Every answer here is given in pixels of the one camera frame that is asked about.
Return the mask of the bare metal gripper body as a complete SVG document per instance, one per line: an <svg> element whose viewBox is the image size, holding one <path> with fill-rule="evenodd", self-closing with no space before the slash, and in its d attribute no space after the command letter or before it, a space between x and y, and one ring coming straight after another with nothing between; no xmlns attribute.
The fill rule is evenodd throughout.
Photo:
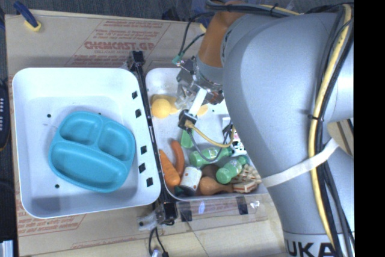
<svg viewBox="0 0 385 257"><path fill-rule="evenodd" d="M205 89L207 94L203 104L220 104L224 100L223 95L223 68L214 67L202 62L199 58L192 58L184 62L176 77L177 86L199 90Z"/></svg>

